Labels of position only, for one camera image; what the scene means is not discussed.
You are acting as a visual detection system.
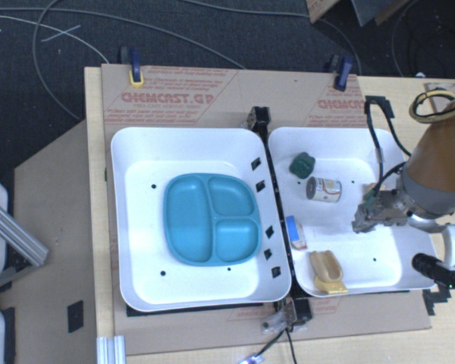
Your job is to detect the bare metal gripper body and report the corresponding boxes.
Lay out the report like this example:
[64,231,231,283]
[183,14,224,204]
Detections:
[365,189,413,228]

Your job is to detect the white plastic tray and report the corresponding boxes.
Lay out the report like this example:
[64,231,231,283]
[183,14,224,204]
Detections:
[267,126,439,299]
[110,126,293,313]

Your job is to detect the small white can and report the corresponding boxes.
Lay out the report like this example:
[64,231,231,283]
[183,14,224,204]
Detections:
[306,176,343,203]

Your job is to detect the blue and white carton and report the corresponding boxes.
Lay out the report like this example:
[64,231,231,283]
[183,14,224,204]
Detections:
[285,215,309,251]

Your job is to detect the thin black and white rod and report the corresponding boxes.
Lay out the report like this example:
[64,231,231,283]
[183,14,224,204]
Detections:
[260,121,297,300]

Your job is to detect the blue divided plate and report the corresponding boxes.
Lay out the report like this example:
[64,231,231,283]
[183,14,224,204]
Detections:
[162,172,262,268]

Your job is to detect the brown cardboard board, red print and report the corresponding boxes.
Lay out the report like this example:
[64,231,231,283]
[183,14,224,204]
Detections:
[100,64,432,356]

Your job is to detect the black cylinder on white bracket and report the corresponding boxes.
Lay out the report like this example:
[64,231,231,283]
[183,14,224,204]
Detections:
[406,212,455,290]

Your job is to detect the black block with thin wires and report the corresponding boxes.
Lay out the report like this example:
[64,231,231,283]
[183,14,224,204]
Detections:
[246,105,271,133]
[274,297,313,334]

